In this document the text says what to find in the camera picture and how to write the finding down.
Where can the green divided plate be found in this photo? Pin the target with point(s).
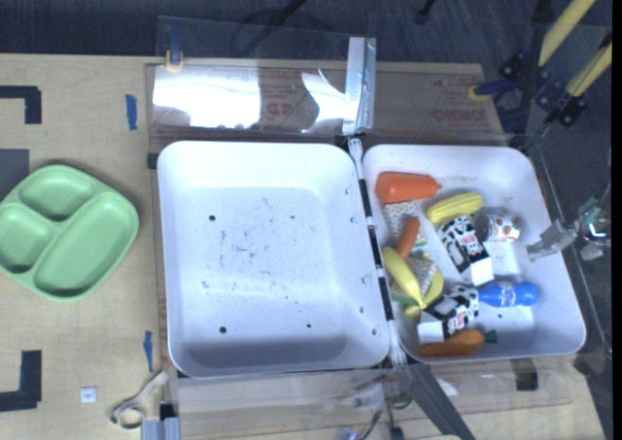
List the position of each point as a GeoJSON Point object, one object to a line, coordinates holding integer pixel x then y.
{"type": "Point", "coordinates": [82, 244]}

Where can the small white square tag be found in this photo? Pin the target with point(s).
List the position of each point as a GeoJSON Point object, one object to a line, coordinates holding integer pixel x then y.
{"type": "Point", "coordinates": [88, 394]}

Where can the white can with orange print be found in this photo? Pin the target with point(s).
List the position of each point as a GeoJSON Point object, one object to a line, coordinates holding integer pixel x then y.
{"type": "Point", "coordinates": [503, 226]}

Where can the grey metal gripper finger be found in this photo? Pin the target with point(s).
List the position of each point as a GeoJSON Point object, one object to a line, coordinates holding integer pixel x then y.
{"type": "Point", "coordinates": [551, 239]}

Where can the orange carrot with green top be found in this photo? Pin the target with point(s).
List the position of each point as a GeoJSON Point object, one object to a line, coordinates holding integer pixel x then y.
{"type": "Point", "coordinates": [454, 344]}

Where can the cow print milk carton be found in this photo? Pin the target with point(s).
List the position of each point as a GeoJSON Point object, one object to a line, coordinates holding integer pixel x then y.
{"type": "Point", "coordinates": [464, 244]}
{"type": "Point", "coordinates": [454, 314]}

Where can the yellow banana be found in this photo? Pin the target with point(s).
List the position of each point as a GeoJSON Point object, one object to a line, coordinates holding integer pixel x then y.
{"type": "Point", "coordinates": [435, 290]}
{"type": "Point", "coordinates": [401, 270]}

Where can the thin black and white rod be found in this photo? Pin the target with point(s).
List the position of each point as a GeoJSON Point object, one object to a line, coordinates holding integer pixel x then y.
{"type": "Point", "coordinates": [371, 222]}

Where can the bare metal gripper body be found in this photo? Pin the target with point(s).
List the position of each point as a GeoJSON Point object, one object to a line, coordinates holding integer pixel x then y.
{"type": "Point", "coordinates": [592, 233]}

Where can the yellow corn cob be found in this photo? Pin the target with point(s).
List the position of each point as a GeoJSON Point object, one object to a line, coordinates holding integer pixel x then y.
{"type": "Point", "coordinates": [454, 208]}

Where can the orange sausage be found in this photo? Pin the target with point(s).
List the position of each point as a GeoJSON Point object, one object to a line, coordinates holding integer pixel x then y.
{"type": "Point", "coordinates": [403, 187]}

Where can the white plastic tray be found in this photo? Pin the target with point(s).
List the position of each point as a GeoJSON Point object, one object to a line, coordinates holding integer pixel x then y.
{"type": "Point", "coordinates": [529, 176]}
{"type": "Point", "coordinates": [262, 258]}

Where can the patterned square cracker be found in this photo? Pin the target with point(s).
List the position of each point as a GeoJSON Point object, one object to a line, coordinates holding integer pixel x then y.
{"type": "Point", "coordinates": [394, 217]}

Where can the white packet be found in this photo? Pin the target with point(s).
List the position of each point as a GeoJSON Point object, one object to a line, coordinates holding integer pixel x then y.
{"type": "Point", "coordinates": [503, 258]}

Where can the small orange carrot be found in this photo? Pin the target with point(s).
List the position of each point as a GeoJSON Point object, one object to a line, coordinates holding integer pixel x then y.
{"type": "Point", "coordinates": [409, 235]}

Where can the blue bottle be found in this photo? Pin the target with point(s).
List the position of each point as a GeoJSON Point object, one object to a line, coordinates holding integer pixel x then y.
{"type": "Point", "coordinates": [507, 294]}

